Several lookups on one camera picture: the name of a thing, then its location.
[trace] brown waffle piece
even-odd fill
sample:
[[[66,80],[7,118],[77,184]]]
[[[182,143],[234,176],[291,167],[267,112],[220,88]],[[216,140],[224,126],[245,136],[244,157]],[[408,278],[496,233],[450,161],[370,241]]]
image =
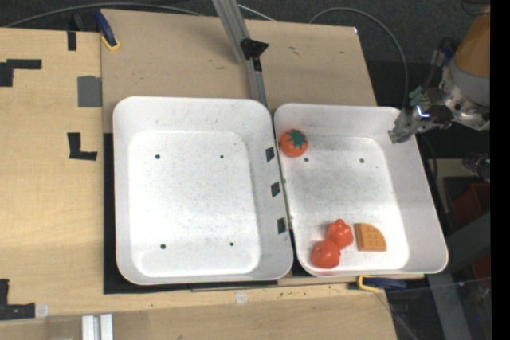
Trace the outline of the brown waffle piece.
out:
[[[359,251],[386,251],[386,240],[381,232],[370,224],[354,224]]]

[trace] wooden table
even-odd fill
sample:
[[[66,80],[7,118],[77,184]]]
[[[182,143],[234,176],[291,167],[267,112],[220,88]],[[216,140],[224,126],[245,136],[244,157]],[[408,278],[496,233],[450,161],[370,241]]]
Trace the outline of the wooden table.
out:
[[[68,321],[75,330],[73,316],[115,312],[122,338],[319,338],[341,330],[395,339],[384,294],[349,291],[351,279],[289,275],[277,287],[104,295],[103,134],[115,102],[135,94],[249,97],[217,18],[104,13],[121,42],[115,53],[97,33],[77,33],[69,51],[66,32],[0,29],[0,62],[42,60],[41,70],[15,70],[13,87],[0,88],[0,278],[10,279],[9,303],[49,307],[47,319],[4,322],[0,338],[48,338],[37,336]],[[262,62],[271,110],[290,101],[375,105],[352,28],[247,23],[270,44]],[[80,76],[103,78],[104,110],[78,106]],[[96,161],[69,158],[69,132],[80,132],[81,149],[98,152]],[[239,291],[247,304],[236,304]]]

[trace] tomato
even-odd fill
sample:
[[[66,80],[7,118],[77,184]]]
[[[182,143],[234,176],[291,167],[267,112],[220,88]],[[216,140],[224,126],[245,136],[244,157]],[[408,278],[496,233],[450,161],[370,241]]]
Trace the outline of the tomato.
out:
[[[342,250],[354,241],[351,227],[349,227],[343,220],[336,220],[328,226],[326,239],[332,240],[336,246]]]
[[[319,241],[312,251],[312,264],[318,268],[334,268],[340,263],[340,250],[332,240]]]
[[[303,132],[289,129],[280,137],[280,149],[287,156],[297,158],[308,149],[308,140]]]

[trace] white tray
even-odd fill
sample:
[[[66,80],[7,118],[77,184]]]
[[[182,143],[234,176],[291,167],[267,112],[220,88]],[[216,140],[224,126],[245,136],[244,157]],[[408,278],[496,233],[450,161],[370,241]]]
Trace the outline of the white tray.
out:
[[[415,139],[393,144],[398,110],[286,104],[275,113],[277,138],[291,128],[308,137],[299,158],[280,154],[284,189],[303,268],[314,276],[434,273],[448,261],[444,236]],[[311,253],[338,218],[368,223],[385,236],[386,252],[360,252],[356,241],[333,269]]]
[[[279,279],[292,245],[269,111],[130,97],[113,113],[116,259],[137,284]]]

